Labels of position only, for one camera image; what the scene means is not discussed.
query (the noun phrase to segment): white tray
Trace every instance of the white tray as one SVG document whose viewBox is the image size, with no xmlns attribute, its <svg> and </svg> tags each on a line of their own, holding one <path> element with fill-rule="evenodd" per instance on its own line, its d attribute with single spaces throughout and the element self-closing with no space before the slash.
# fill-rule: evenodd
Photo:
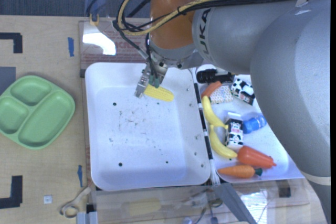
<svg viewBox="0 0 336 224">
<path fill-rule="evenodd" d="M 170 68 L 172 102 L 137 98 L 143 63 L 94 63 L 85 73 L 91 176 L 102 190 L 200 185 L 210 166 L 192 76 Z"/>
<path fill-rule="evenodd" d="M 252 84 L 249 75 L 239 75 L 236 76 L 236 78 L 241 78 L 247 83 Z M 206 88 L 206 85 L 200 84 L 200 92 L 202 92 L 204 88 Z M 215 114 L 224 122 L 226 122 L 228 112 L 240 114 L 242 116 L 242 120 L 249 120 L 253 116 L 261 114 L 257 100 L 255 100 L 252 106 L 234 97 L 232 102 L 213 104 L 212 107 Z M 224 141 L 224 128 L 216 128 L 216 133 L 219 139 Z M 255 175 L 252 178 L 247 179 L 218 174 L 224 181 L 230 183 L 251 183 L 257 181 L 304 178 L 268 124 L 259 130 L 253 131 L 249 134 L 244 134 L 243 143 L 246 146 L 250 146 L 268 156 L 271 156 L 277 166 L 273 166 L 270 169 L 263 169 L 263 174 L 261 176 Z M 214 151 L 213 159 L 215 161 L 216 169 L 242 164 L 236 158 L 229 160 L 219 156 Z"/>
</svg>

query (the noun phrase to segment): green plastic plate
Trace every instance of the green plastic plate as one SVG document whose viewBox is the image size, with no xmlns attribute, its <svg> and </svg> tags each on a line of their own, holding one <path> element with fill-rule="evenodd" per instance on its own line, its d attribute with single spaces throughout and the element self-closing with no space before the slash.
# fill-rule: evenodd
<svg viewBox="0 0 336 224">
<path fill-rule="evenodd" d="M 65 90 L 38 76 L 24 76 L 0 95 L 0 133 L 21 146 L 41 149 L 64 130 L 75 111 Z"/>
</svg>

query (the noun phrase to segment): yellow cable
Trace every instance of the yellow cable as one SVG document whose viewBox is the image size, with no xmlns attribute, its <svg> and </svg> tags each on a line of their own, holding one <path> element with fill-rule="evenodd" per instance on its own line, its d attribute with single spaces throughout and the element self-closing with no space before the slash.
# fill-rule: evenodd
<svg viewBox="0 0 336 224">
<path fill-rule="evenodd" d="M 119 16 L 118 16 L 118 25 L 121 29 L 124 28 L 124 24 L 122 23 L 122 14 L 123 11 L 126 7 L 126 4 L 128 3 L 129 0 L 124 0 L 124 2 L 122 3 L 121 7 L 120 7 L 120 11 L 119 11 Z M 155 25 L 147 28 L 146 30 L 143 31 L 137 31 L 137 32 L 131 32 L 129 30 L 123 30 L 123 33 L 129 36 L 142 36 L 145 35 L 147 33 L 150 33 L 151 31 L 154 31 L 155 29 L 159 28 L 160 26 L 162 26 L 163 24 L 165 24 L 166 22 L 168 22 L 170 19 L 172 19 L 174 16 L 176 16 L 179 13 L 182 13 L 183 11 L 185 11 L 187 8 L 193 7 L 197 4 L 200 3 L 207 3 L 207 2 L 211 2 L 211 1 L 215 1 L 215 0 L 195 0 L 192 2 L 187 3 L 184 6 L 179 7 L 179 9 L 174 10 L 173 12 L 169 13 L 168 15 L 166 15 L 165 17 L 163 17 L 161 20 L 159 20 Z"/>
</svg>

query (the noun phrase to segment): wooden table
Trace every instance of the wooden table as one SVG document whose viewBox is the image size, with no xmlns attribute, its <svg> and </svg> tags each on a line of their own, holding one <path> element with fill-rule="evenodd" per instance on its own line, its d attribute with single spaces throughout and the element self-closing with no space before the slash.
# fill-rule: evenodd
<svg viewBox="0 0 336 224">
<path fill-rule="evenodd" d="M 82 99 L 83 78 L 79 76 L 78 27 L 79 21 L 84 19 L 0 16 L 0 33 L 21 33 L 23 36 L 21 54 L 13 53 L 12 40 L 0 40 L 0 67 L 16 67 L 16 79 L 29 74 L 41 76 L 71 94 L 76 103 L 75 113 L 64 131 L 42 150 L 26 149 L 0 135 L 0 198 L 10 196 L 12 176 L 23 176 L 23 202 L 20 207 L 0 209 L 0 223 L 76 223 L 75 218 L 67 219 L 60 215 L 59 210 L 87 184 L 87 123 L 85 100 Z M 69 53 L 68 38 L 73 39 L 73 56 Z M 83 167 L 83 187 L 77 174 L 79 165 Z M 268 223 L 326 222 L 316 194 L 306 180 L 304 184 L 309 203 L 269 208 L 266 214 Z M 46 195 L 52 195 L 51 204 L 44 204 Z M 78 206 L 80 211 L 85 211 L 86 199 Z M 181 219 L 150 223 L 181 223 Z"/>
</svg>

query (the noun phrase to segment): blue bottle toy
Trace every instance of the blue bottle toy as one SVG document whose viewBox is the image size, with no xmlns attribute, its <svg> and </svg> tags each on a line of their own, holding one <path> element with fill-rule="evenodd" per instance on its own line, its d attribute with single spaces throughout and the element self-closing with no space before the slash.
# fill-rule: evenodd
<svg viewBox="0 0 336 224">
<path fill-rule="evenodd" d="M 267 121 L 263 115 L 253 117 L 247 121 L 243 121 L 243 133 L 249 134 L 252 131 L 256 131 L 266 126 Z"/>
</svg>

